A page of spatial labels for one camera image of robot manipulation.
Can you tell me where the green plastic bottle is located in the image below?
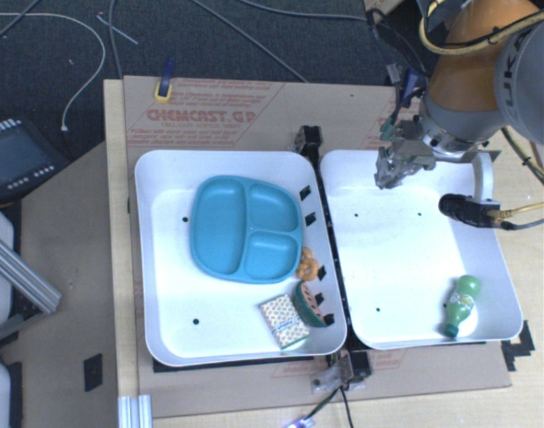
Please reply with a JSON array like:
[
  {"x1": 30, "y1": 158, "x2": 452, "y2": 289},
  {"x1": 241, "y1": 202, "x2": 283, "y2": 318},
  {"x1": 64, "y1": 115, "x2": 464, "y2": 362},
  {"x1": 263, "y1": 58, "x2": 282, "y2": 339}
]
[{"x1": 441, "y1": 275, "x2": 482, "y2": 339}]

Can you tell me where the blue divided plate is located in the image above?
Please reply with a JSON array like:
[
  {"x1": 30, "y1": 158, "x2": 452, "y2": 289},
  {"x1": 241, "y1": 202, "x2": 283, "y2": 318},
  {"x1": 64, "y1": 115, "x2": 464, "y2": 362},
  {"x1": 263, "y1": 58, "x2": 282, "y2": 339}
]
[{"x1": 189, "y1": 175, "x2": 304, "y2": 284}]

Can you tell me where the patterned white carton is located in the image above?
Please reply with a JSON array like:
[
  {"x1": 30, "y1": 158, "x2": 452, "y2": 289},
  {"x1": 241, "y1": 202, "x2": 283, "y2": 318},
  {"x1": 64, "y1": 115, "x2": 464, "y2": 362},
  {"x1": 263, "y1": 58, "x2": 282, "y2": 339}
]
[{"x1": 259, "y1": 294, "x2": 310, "y2": 352}]

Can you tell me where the white plastic tray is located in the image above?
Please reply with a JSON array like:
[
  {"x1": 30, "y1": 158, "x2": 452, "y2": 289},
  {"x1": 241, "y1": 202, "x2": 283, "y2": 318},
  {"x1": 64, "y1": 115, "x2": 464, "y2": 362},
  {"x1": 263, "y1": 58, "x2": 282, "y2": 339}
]
[
  {"x1": 134, "y1": 150, "x2": 348, "y2": 367},
  {"x1": 319, "y1": 149, "x2": 524, "y2": 351}
]

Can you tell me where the black block with thin wires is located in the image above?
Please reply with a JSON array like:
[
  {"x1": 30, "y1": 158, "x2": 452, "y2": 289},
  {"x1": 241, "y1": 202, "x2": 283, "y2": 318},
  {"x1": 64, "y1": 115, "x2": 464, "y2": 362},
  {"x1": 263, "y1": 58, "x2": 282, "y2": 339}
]
[
  {"x1": 310, "y1": 350, "x2": 372, "y2": 394},
  {"x1": 294, "y1": 125, "x2": 322, "y2": 156}
]

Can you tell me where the orange pretzel biscuit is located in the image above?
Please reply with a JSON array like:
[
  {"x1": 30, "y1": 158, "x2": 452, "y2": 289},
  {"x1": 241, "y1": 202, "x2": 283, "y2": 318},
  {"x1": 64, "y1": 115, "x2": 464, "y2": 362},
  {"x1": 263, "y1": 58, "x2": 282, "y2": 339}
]
[{"x1": 296, "y1": 246, "x2": 320, "y2": 282}]

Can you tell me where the brown cardboard board red print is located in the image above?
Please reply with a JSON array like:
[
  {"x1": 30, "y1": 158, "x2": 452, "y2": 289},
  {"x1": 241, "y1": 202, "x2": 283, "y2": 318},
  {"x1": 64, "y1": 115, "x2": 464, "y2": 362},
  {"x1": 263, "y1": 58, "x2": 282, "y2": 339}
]
[{"x1": 122, "y1": 75, "x2": 513, "y2": 419}]

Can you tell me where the watermelon slice toy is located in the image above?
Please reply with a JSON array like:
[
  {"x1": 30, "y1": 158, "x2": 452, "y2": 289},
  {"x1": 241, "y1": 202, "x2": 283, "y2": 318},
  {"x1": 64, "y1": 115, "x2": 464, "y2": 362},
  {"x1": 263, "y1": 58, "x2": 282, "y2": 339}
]
[{"x1": 295, "y1": 280, "x2": 328, "y2": 328}]

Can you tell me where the thin black rod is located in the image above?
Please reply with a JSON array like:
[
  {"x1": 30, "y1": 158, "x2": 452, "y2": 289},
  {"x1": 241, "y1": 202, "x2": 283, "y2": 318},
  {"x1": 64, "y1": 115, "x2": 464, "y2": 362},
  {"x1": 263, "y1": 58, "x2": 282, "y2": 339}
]
[{"x1": 310, "y1": 144, "x2": 352, "y2": 356}]

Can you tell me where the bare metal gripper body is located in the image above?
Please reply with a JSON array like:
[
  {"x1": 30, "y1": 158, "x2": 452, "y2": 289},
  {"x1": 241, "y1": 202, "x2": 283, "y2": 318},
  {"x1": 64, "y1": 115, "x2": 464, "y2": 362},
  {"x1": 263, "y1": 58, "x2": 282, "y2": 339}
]
[{"x1": 377, "y1": 119, "x2": 478, "y2": 172}]

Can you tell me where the black cylinder on white bracket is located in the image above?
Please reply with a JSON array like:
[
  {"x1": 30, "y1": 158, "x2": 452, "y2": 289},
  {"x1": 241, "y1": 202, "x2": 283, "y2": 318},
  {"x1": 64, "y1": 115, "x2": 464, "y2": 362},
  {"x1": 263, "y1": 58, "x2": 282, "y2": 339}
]
[{"x1": 438, "y1": 149, "x2": 502, "y2": 229}]

